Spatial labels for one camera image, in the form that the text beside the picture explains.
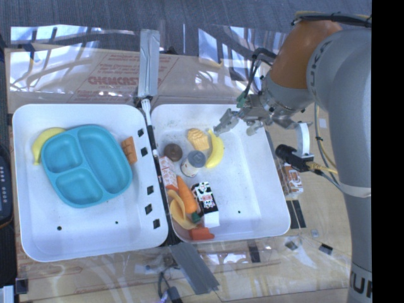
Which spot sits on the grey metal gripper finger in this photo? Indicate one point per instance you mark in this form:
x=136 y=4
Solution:
x=226 y=122
x=254 y=128

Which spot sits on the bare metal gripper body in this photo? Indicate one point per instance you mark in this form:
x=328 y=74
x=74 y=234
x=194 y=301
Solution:
x=257 y=107

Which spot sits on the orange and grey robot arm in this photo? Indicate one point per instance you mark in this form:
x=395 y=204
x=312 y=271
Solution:
x=344 y=84

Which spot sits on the yellow banana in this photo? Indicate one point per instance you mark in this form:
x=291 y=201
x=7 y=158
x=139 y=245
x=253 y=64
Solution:
x=39 y=142
x=217 y=151

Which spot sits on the yellow cupcake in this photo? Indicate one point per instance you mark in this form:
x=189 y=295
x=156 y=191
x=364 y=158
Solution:
x=199 y=139

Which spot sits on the small can with grey lid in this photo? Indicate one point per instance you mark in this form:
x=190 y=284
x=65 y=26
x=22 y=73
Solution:
x=193 y=163

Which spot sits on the white plastic tray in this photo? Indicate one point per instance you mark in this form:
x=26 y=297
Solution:
x=91 y=232
x=249 y=181

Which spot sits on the brown cardboard board red print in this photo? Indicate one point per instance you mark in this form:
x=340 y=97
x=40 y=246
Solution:
x=195 y=71

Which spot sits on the brown doughnut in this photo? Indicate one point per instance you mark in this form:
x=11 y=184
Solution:
x=173 y=152

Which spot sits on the brown and white carton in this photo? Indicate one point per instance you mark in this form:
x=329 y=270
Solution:
x=292 y=181

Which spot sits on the orange and white carton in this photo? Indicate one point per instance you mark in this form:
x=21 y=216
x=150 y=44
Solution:
x=168 y=173

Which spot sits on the orange carrot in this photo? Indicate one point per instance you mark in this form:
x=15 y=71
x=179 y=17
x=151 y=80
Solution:
x=187 y=197

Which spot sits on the black and white milk carton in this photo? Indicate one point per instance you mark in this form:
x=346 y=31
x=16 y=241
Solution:
x=208 y=205

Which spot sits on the orange bread slice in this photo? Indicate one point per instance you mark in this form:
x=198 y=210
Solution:
x=130 y=150

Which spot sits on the yellow banana peel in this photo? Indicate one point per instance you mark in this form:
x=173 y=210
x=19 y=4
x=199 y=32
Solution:
x=177 y=211

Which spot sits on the red-orange sausage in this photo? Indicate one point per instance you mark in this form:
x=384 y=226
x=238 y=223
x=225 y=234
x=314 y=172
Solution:
x=201 y=234

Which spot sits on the blue divided plate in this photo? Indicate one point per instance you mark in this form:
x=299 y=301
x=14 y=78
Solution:
x=86 y=164

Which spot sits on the black cylinder on white bracket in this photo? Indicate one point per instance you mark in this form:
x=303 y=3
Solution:
x=293 y=158

